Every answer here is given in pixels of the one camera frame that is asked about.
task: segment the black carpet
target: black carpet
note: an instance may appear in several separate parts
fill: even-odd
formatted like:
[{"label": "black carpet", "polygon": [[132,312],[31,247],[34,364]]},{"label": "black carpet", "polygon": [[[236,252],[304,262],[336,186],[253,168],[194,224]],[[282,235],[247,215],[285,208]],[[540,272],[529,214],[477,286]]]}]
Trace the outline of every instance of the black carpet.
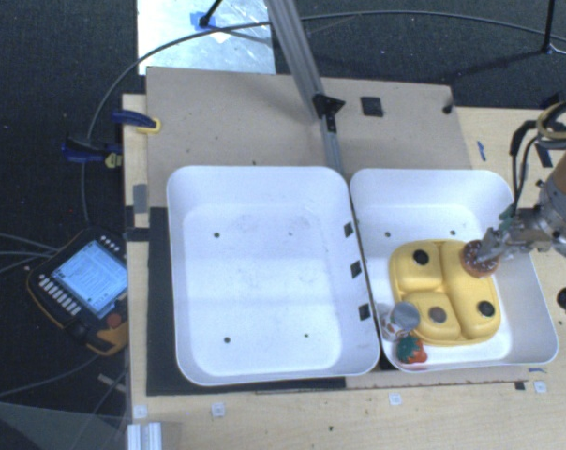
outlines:
[{"label": "black carpet", "polygon": [[[544,30],[547,0],[297,0],[302,15],[339,11],[429,10]],[[566,56],[540,52],[543,36],[485,22],[426,15],[364,16],[307,22],[320,73],[331,77],[444,83],[463,106],[541,108],[566,98]],[[566,38],[566,0],[554,33]],[[554,40],[566,51],[566,43]],[[83,137],[113,79],[136,58],[136,0],[0,0],[0,232],[62,246],[84,225],[80,167],[60,151],[68,133]],[[278,45],[276,67],[286,71]],[[108,110],[95,137],[117,142]],[[123,230],[122,175],[88,166],[90,218]],[[0,239],[0,250],[33,249]],[[0,269],[17,262],[0,257]],[[0,276],[0,392],[57,375],[92,356],[45,318],[25,292],[26,269]],[[118,375],[124,356],[102,358],[59,382],[4,401],[91,412],[107,390],[97,374]],[[99,409],[119,414],[113,393]]]}]

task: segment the white tray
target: white tray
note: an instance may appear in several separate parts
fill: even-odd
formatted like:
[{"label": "white tray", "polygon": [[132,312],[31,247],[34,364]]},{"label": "white tray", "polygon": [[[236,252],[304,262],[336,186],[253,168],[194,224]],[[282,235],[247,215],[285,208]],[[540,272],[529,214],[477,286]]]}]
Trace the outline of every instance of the white tray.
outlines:
[{"label": "white tray", "polygon": [[188,379],[347,376],[376,365],[380,343],[340,175],[184,167],[167,198],[176,355]]},{"label": "white tray", "polygon": [[[486,171],[362,170],[350,183],[376,305],[394,303],[389,258],[415,240],[455,238],[468,242],[498,225],[512,201],[508,185]],[[494,275],[501,325],[488,341],[468,346],[425,346],[428,360],[405,365],[383,341],[387,358],[405,371],[510,364],[541,364],[558,352],[558,338],[529,255],[501,262]]]}]

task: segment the yellow tray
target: yellow tray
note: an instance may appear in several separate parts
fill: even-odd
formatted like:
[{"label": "yellow tray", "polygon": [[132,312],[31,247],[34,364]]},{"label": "yellow tray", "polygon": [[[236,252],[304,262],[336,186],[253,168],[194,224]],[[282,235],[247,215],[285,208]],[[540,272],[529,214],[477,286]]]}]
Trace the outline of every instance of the yellow tray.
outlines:
[{"label": "yellow tray", "polygon": [[422,240],[397,248],[390,259],[396,302],[421,314],[412,334],[429,345],[470,345],[494,336],[501,322],[492,277],[469,275],[460,263],[458,240]]}]

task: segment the black floor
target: black floor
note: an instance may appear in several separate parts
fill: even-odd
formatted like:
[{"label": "black floor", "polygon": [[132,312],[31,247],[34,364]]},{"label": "black floor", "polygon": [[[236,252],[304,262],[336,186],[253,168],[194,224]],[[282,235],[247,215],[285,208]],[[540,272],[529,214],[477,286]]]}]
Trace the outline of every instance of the black floor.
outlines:
[{"label": "black floor", "polygon": [[[547,0],[297,0],[302,15],[340,11],[428,10],[513,23],[543,32]],[[543,36],[447,16],[386,14],[306,22],[323,76],[444,83],[462,106],[542,108],[566,98],[566,55],[540,52]],[[554,34],[566,38],[566,0]],[[66,163],[67,134],[83,137],[101,96],[136,58],[136,0],[0,0],[0,232],[62,246],[84,226],[80,168]],[[555,45],[566,51],[566,43]],[[278,46],[276,66],[285,72]],[[139,92],[127,78],[109,101]],[[108,113],[95,137],[118,140]],[[89,165],[90,218],[123,230],[122,175]],[[0,250],[32,249],[0,239]],[[17,262],[0,257],[0,268]],[[24,291],[23,265],[0,276],[0,392],[57,375],[93,355],[45,318]],[[122,354],[62,381],[3,401],[91,412],[117,376]],[[119,414],[113,393],[100,413]]]}]

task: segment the wooden table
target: wooden table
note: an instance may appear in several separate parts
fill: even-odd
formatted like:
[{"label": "wooden table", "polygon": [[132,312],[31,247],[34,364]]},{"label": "wooden table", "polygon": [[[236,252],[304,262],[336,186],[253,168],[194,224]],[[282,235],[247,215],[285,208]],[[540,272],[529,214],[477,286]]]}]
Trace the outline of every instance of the wooden table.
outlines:
[{"label": "wooden table", "polygon": [[[145,110],[145,96],[125,96],[126,108]],[[512,133],[535,111],[457,109],[474,169],[488,169],[511,181],[507,149]],[[124,128],[126,204],[133,188],[147,182],[147,136]],[[484,146],[482,160],[477,142]],[[531,205],[546,177],[530,160],[521,205]],[[135,214],[135,226],[148,216]],[[146,310],[148,244],[127,244],[134,421],[162,422],[164,448],[179,449],[566,449],[566,315],[556,304],[566,286],[566,259],[551,251],[534,254],[554,325],[559,354],[531,371],[524,390],[513,383],[443,385],[401,389],[343,390],[285,394],[232,393],[208,396],[148,397]],[[401,397],[392,405],[393,394]],[[224,417],[213,417],[224,403]]]}]

